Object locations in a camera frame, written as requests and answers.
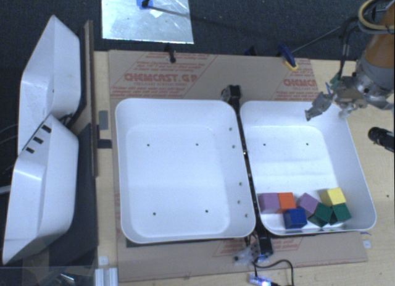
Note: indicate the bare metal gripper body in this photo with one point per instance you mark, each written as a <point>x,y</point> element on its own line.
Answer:
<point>350,93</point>

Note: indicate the orange cube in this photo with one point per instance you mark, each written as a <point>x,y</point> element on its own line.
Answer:
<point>287,200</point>

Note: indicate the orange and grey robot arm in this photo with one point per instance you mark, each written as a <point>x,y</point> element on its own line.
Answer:
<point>380,53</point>

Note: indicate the thin black rod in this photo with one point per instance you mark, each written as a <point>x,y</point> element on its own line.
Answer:
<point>247,158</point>

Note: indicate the yellow cube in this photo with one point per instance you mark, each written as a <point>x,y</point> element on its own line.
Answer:
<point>334,196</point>

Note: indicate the green cube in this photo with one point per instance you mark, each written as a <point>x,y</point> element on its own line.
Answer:
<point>341,213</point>
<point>321,213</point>

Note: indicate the brown cardboard board red print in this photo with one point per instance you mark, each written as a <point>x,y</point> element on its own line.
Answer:
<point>191,71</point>

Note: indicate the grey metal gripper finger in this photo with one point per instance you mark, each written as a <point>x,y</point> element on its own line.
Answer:
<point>347,110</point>
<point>319,105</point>

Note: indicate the purple cube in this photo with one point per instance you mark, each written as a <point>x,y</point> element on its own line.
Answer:
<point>268,202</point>
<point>307,203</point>

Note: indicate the blue cube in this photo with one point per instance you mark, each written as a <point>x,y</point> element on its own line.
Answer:
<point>294,218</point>

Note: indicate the white plastic tray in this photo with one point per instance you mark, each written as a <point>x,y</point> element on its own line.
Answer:
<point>293,161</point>
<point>179,170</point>

